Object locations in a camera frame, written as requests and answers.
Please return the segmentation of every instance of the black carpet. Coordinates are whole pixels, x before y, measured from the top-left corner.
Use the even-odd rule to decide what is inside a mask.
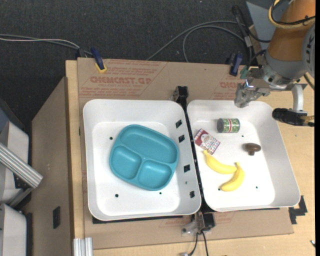
[[[210,21],[235,21],[237,4],[251,25],[244,0],[1,0],[0,34],[63,39],[103,58],[146,60],[186,29]],[[236,24],[215,24],[241,36]],[[152,60],[185,62],[181,36]],[[231,53],[248,54],[243,42],[218,29],[187,38],[189,62],[224,64]],[[76,50],[46,42],[0,40],[0,99],[28,126],[65,75]]]

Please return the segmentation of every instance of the white tray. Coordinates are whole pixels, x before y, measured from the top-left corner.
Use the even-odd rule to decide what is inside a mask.
[[[196,156],[204,199],[218,212],[234,210],[291,207],[300,200],[300,192],[272,108],[261,101],[238,108],[229,100],[194,100],[187,106],[193,136],[206,130],[221,143],[213,156],[224,164],[240,162],[245,171],[243,184],[236,190],[218,190],[232,174],[219,174],[206,164],[203,149],[196,147]],[[237,133],[218,133],[219,118],[237,118]],[[253,156],[244,150],[246,143],[262,149]]]
[[[191,215],[201,205],[191,142],[181,106],[169,100],[93,99],[83,108],[88,206],[102,221]],[[148,191],[116,177],[109,155],[120,131],[142,125],[171,138],[179,161],[169,184]]]

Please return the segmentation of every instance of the banana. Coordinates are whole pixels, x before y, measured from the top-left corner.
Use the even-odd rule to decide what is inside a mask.
[[[241,168],[241,166],[238,162],[236,162],[235,165],[236,165],[236,172],[233,175],[231,180],[229,180],[228,182],[221,185],[220,189],[222,191],[226,191],[226,192],[234,191],[237,188],[239,188],[241,186],[241,184],[243,183],[243,181],[245,179],[245,172]]]
[[[215,159],[212,155],[208,153],[207,150],[203,151],[206,157],[206,164],[214,171],[216,171],[219,174],[233,174],[237,167],[232,165],[226,165],[221,162],[219,162],[217,159]]]

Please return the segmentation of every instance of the cable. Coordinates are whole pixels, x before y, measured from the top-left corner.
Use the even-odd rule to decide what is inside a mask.
[[[196,233],[195,244],[194,244],[193,250],[188,254],[188,256],[192,256],[194,254],[195,250],[196,250],[197,243],[198,243],[198,235],[202,235],[203,236],[206,256],[209,256],[207,239],[206,239],[206,236],[205,236],[205,233],[204,233],[203,230],[200,230],[199,232]]]
[[[268,18],[270,20],[270,22],[277,28],[281,28],[281,29],[293,29],[293,28],[298,28],[301,26],[306,26],[312,22],[316,21],[316,16],[311,16],[311,17],[307,17],[304,19],[299,19],[293,22],[283,22],[283,21],[276,21],[274,18],[274,7],[280,2],[280,0],[274,0],[274,2],[272,3],[272,5],[269,8],[268,11]]]
[[[200,30],[200,29],[218,29],[218,30],[222,30],[222,31],[225,31],[225,32],[228,32],[230,34],[232,34],[233,36],[237,37],[238,39],[240,39],[241,41],[245,41],[241,36],[237,35],[236,33],[232,32],[231,30],[229,29],[226,29],[224,27],[220,27],[220,26],[213,26],[213,25],[203,25],[203,26],[199,26],[199,27],[196,27],[194,29],[192,29],[191,31],[189,31],[184,39],[183,39],[183,43],[182,43],[182,50],[183,50],[183,56],[184,56],[184,59],[186,62],[189,62],[188,61],[188,58],[187,58],[187,55],[186,55],[186,40],[188,38],[188,36],[193,33],[194,31],[197,31],[197,30]]]
[[[244,27],[246,28],[246,31],[249,33],[249,35],[256,41],[261,42],[261,43],[270,43],[271,40],[264,40],[264,39],[260,39],[258,38],[256,35],[254,35],[251,30],[249,29],[248,23],[246,22],[245,18],[244,18],[244,14],[241,11],[240,7],[238,5],[233,5],[232,6],[232,13],[235,16],[235,19],[237,20],[238,25],[240,24],[240,20],[237,17],[237,15],[240,15],[241,19],[243,20],[244,23]]]
[[[152,54],[149,58],[146,59],[146,61],[151,60],[154,56],[156,56],[158,53],[160,53],[163,49],[165,49],[166,47],[168,47],[170,44],[172,44],[175,40],[177,40],[178,38],[180,38],[181,36],[183,36],[185,33],[198,28],[198,27],[202,27],[205,25],[210,25],[210,24],[217,24],[217,23],[226,23],[226,24],[237,24],[235,21],[231,21],[231,20],[214,20],[214,21],[208,21],[208,22],[204,22],[204,23],[200,23],[198,25],[192,26],[188,29],[186,29],[185,31],[181,32],[180,34],[178,34],[177,36],[175,36],[173,39],[171,39],[169,42],[167,42],[164,46],[162,46],[159,50],[157,50],[154,54]]]
[[[197,243],[198,243],[198,235],[199,235],[199,233],[197,232],[196,237],[195,237],[195,244],[194,244],[193,250],[188,254],[188,256],[192,256],[196,250]]]
[[[244,24],[246,26],[246,28],[248,29],[248,26],[247,26],[247,23],[244,19],[244,16],[242,14],[242,11],[241,9],[239,8],[238,5],[233,5],[232,6],[232,13],[235,17],[235,20],[236,20],[236,23],[241,31],[241,34],[243,36],[243,40],[245,42],[245,46],[248,48],[248,54],[249,54],[249,58],[248,58],[248,66],[251,65],[251,58],[252,58],[252,51],[253,51],[253,46],[252,46],[252,42],[251,42],[251,39],[248,35],[248,33],[245,31],[244,27],[241,25],[241,21],[240,21],[240,18],[242,18],[242,20],[244,21]]]
[[[206,239],[206,236],[205,236],[205,233],[204,233],[203,230],[201,230],[201,234],[202,234],[203,240],[204,240],[206,256],[209,256],[208,246],[207,246],[207,239]]]
[[[7,37],[7,38],[18,38],[18,39],[6,39],[6,38],[0,38],[0,41],[7,41],[7,42],[45,42],[50,44],[55,44],[63,47],[68,47],[71,49],[78,50],[80,49],[80,46],[75,44],[74,42],[63,40],[63,39],[42,39],[42,38],[36,38],[31,36],[23,36],[23,35],[16,35],[16,34],[0,34],[0,37]],[[92,53],[89,51],[84,51],[86,54],[91,55]]]
[[[251,66],[251,63],[260,55],[263,55],[264,53],[266,52],[266,50],[261,50],[261,51],[258,51],[255,55],[253,55],[253,57],[250,59],[250,65]]]
[[[307,81],[307,83],[310,85],[310,87],[315,90],[315,84],[313,82],[311,82],[311,79],[309,78],[309,76],[305,73],[303,75],[304,79]]]

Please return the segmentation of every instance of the blue plate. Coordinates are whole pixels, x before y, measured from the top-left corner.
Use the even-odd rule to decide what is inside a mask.
[[[156,191],[168,185],[178,160],[179,148],[171,138],[145,126],[132,124],[116,138],[109,164],[118,178]]]

